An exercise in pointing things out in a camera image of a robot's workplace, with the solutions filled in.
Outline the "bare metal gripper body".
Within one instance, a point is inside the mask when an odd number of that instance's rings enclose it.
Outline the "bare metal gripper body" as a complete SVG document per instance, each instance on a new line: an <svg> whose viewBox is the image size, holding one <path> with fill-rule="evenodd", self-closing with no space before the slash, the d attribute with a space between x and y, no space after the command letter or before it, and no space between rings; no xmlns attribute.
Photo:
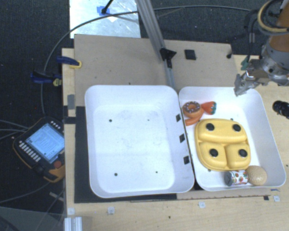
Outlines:
<svg viewBox="0 0 289 231"><path fill-rule="evenodd" d="M289 70L274 61L250 60L245 70L245 81L252 86L267 85L272 81L279 86L289 86Z"/></svg>

